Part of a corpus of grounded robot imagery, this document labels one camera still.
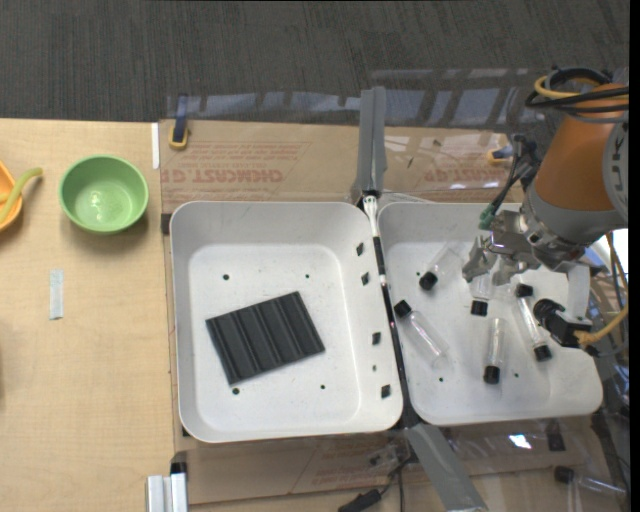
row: wooden table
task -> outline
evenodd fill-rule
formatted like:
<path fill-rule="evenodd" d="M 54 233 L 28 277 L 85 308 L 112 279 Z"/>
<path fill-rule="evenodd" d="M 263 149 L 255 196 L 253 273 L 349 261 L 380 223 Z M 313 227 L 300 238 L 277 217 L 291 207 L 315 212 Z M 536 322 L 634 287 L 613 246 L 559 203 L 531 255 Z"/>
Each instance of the wooden table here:
<path fill-rule="evenodd" d="M 2 511 L 143 511 L 147 476 L 168 473 L 174 412 L 160 173 L 152 165 L 151 129 L 149 123 L 0 120 L 0 160 L 13 176 L 44 169 L 23 193 L 20 219 L 0 233 Z M 107 237 L 77 229 L 57 198 L 64 171 L 99 153 L 132 162 L 150 189 L 143 220 Z M 64 315 L 56 320 L 49 319 L 52 269 L 64 271 Z M 602 458 L 597 450 L 593 456 Z M 474 483 L 494 510 L 575 505 L 575 496 L 549 481 L 548 468 L 484 475 Z M 392 488 L 376 510 L 398 510 L 397 493 Z M 429 485 L 409 485 L 406 493 L 409 511 L 441 510 Z M 336 510 L 356 494 L 193 509 L 320 512 Z M 612 503 L 583 499 L 582 507 L 616 510 Z"/>

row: yellow handle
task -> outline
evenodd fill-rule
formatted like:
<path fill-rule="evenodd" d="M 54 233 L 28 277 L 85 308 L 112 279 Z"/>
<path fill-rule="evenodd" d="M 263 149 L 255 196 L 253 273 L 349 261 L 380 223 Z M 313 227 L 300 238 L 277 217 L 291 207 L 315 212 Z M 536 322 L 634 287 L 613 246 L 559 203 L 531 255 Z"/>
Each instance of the yellow handle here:
<path fill-rule="evenodd" d="M 0 209 L 0 224 L 6 220 L 14 203 L 18 200 L 18 197 L 20 197 L 22 189 L 26 185 L 27 181 L 35 176 L 42 176 L 42 173 L 42 169 L 40 167 L 36 167 L 35 169 L 29 169 L 16 180 L 16 184 L 11 189 L 11 192 L 9 192 L 9 196 L 6 198 L 4 206 Z"/>

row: green bowl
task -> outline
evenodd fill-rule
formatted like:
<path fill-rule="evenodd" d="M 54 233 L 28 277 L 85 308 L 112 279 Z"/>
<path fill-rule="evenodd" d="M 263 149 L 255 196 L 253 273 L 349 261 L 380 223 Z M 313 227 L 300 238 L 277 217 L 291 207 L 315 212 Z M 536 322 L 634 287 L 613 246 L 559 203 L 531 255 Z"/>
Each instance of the green bowl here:
<path fill-rule="evenodd" d="M 58 189 L 60 205 L 79 227 L 91 233 L 118 233 L 135 224 L 147 209 L 149 187 L 126 160 L 94 155 L 74 163 Z"/>

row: orange bowl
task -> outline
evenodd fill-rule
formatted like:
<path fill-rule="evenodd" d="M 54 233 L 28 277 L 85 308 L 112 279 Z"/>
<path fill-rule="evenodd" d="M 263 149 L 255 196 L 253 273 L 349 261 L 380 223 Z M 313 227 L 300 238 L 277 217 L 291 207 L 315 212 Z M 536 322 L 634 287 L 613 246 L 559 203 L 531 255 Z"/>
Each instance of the orange bowl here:
<path fill-rule="evenodd" d="M 16 184 L 13 176 L 9 170 L 0 162 L 0 196 L 8 195 Z M 4 201 L 0 202 L 0 209 L 4 206 Z M 0 224 L 0 231 L 4 231 L 8 228 L 14 220 L 18 218 L 20 211 L 22 210 L 22 195 L 18 197 L 13 207 L 9 211 L 7 218 Z"/>

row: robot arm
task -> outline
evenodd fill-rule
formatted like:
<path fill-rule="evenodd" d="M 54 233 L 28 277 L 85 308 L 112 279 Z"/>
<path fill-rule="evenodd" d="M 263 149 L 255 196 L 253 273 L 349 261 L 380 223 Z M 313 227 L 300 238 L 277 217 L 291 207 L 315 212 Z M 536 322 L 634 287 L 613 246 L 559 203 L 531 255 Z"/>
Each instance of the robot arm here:
<path fill-rule="evenodd" d="M 568 80 L 597 85 L 585 94 L 553 89 Z M 541 162 L 530 143 L 514 139 L 508 182 L 514 176 L 530 179 L 530 169 L 535 177 L 530 182 L 521 179 L 526 188 L 518 212 L 497 213 L 506 190 L 485 211 L 480 228 L 489 234 L 476 239 L 462 273 L 471 282 L 497 264 L 494 285 L 542 265 L 567 274 L 568 307 L 543 299 L 534 312 L 556 341 L 577 347 L 575 331 L 588 331 L 591 325 L 585 320 L 590 276 L 579 270 L 579 259 L 602 236 L 628 227 L 628 86 L 578 68 L 542 77 L 535 87 L 527 106 L 544 105 L 567 115 Z M 533 101 L 543 95 L 551 99 Z"/>

